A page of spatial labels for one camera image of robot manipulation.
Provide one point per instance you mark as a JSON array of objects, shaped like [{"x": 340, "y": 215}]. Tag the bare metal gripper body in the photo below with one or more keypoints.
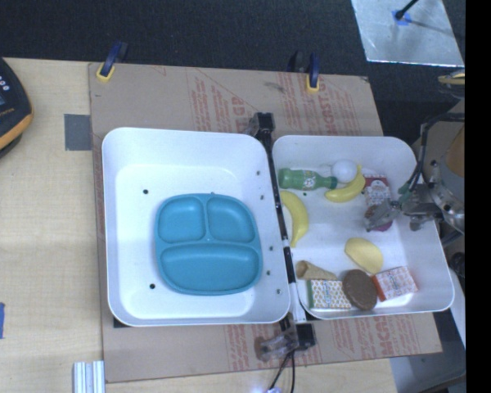
[{"x": 421, "y": 203}]

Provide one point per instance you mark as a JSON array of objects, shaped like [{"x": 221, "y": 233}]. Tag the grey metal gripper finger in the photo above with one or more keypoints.
[
  {"x": 379, "y": 214},
  {"x": 416, "y": 223}
]

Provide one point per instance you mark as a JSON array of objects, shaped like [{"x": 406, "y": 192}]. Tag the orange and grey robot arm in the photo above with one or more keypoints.
[{"x": 454, "y": 158}]

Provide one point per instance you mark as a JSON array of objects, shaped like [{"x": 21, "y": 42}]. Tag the purple round toy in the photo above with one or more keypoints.
[{"x": 385, "y": 224}]

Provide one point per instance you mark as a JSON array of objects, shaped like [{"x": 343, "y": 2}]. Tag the red and white carton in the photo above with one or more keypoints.
[{"x": 376, "y": 188}]

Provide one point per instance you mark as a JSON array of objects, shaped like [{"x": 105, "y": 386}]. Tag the yellow banana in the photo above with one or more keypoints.
[
  {"x": 343, "y": 195},
  {"x": 298, "y": 215}
]

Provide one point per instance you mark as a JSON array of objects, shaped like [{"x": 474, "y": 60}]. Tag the yellow oval chip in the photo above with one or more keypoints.
[{"x": 365, "y": 255}]

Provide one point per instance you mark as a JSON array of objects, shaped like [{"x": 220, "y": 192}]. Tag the white plastic tray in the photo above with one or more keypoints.
[
  {"x": 131, "y": 240},
  {"x": 331, "y": 236}
]

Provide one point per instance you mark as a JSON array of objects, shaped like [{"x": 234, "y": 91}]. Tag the white ball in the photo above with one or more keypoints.
[{"x": 344, "y": 170}]

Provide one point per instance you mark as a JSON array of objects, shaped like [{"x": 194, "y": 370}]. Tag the orange carton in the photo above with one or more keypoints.
[{"x": 395, "y": 283}]

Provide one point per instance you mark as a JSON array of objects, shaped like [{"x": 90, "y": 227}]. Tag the brown round biscuit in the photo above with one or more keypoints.
[{"x": 360, "y": 290}]

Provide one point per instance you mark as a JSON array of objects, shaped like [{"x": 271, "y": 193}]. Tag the tan cone wedge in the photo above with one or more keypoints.
[{"x": 311, "y": 270}]

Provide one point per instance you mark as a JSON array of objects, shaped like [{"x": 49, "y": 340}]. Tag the green bottle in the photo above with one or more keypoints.
[{"x": 298, "y": 178}]

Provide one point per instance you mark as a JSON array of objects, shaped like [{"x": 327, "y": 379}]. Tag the orange and white packet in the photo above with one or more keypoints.
[{"x": 329, "y": 294}]

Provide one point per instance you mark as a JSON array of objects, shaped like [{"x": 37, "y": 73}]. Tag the thin black and white rod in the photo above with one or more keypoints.
[{"x": 288, "y": 260}]

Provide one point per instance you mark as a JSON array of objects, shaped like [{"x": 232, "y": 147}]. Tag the blue divided plate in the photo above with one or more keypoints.
[{"x": 208, "y": 260}]

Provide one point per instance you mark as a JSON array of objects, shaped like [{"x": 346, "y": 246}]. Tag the brown cardboard board, red print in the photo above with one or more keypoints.
[{"x": 168, "y": 96}]

